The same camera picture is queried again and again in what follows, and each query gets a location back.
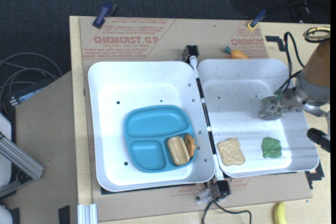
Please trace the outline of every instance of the blue divided plate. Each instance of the blue divided plate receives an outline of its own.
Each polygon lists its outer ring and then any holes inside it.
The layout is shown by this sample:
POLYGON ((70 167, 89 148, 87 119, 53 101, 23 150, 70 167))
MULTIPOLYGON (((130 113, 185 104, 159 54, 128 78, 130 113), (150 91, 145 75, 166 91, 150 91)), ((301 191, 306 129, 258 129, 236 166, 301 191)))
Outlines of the blue divided plate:
POLYGON ((184 138, 195 134, 187 114, 174 105, 155 105, 136 109, 125 119, 124 132, 128 151, 135 166, 148 173, 177 169, 170 156, 166 141, 174 136, 184 138))

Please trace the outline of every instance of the yellow banana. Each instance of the yellow banana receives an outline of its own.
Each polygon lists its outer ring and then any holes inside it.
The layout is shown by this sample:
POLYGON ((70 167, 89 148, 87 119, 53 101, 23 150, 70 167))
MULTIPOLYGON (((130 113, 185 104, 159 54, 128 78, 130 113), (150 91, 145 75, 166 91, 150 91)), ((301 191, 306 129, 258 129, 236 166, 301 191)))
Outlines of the yellow banana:
POLYGON ((274 221, 275 224, 287 224, 285 214, 285 203, 279 202, 274 209, 274 221))

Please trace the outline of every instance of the toy banana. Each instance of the toy banana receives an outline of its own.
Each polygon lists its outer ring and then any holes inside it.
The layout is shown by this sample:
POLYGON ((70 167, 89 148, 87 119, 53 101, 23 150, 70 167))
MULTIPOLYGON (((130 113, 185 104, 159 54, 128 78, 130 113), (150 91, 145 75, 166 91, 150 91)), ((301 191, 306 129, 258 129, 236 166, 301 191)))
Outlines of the toy banana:
POLYGON ((282 201, 278 203, 274 209, 275 224, 287 224, 285 214, 285 203, 282 201))

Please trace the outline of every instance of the white tray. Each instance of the white tray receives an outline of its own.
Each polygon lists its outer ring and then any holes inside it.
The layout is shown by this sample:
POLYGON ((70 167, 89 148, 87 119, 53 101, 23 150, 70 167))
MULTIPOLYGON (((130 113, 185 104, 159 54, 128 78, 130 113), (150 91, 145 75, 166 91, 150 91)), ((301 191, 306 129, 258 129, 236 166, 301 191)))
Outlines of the white tray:
POLYGON ((106 190, 200 183, 215 171, 202 104, 192 68, 178 61, 99 62, 88 74, 97 178, 106 190), (175 170, 146 173, 128 153, 123 124, 133 110, 175 105, 188 115, 200 147, 192 163, 175 170))
POLYGON ((314 169, 316 146, 307 136, 304 113, 288 112, 278 120, 259 118, 261 100, 273 96, 288 78, 284 63, 275 59, 204 60, 198 66, 215 145, 228 138, 239 140, 245 155, 242 165, 219 165, 230 177, 246 177, 314 169), (263 158, 264 137, 278 139, 282 157, 263 158))

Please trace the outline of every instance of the wooden table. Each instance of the wooden table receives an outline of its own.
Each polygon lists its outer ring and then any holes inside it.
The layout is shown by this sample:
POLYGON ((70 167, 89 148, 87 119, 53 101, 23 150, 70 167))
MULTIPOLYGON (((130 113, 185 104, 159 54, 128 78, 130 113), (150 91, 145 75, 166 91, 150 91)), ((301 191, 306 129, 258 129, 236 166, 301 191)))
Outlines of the wooden table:
MULTIPOLYGON (((78 204, 89 205, 93 203, 91 188, 91 175, 89 163, 89 149, 87 139, 87 116, 85 98, 83 96, 84 80, 81 55, 80 23, 79 16, 70 17, 70 38, 71 38, 71 62, 72 62, 72 85, 73 85, 73 107, 75 115, 75 137, 76 137, 76 162, 77 162, 77 184, 78 184, 78 204)), ((302 43, 302 33, 310 27, 319 25, 309 24, 285 24, 285 23, 260 23, 262 36, 279 36, 290 31, 297 41, 302 43)), ((286 55, 279 53, 277 45, 266 42, 266 49, 269 58, 276 58, 287 62, 286 55)), ((316 45, 307 44, 304 48, 299 46, 300 58, 303 63, 307 62, 314 51, 316 45)), ((291 55, 295 55, 293 47, 290 46, 291 55)), ((293 60, 293 70, 300 69, 297 61, 293 60)), ((327 132, 325 119, 316 118, 306 114, 310 127, 327 132)), ((325 177, 322 181, 313 183, 312 198, 309 200, 293 200, 286 202, 286 216, 288 223, 331 223, 331 174, 330 174, 330 154, 318 147, 322 168, 325 177)), ((272 212, 275 203, 243 206, 230 208, 230 210, 250 210, 253 223, 273 223, 272 212)), ((202 211, 193 211, 182 214, 170 214, 154 217, 144 217, 137 219, 125 219, 108 221, 104 223, 200 223, 202 211)), ((206 223, 248 223, 247 214, 231 215, 221 212, 219 209, 210 210, 207 213, 206 223)))

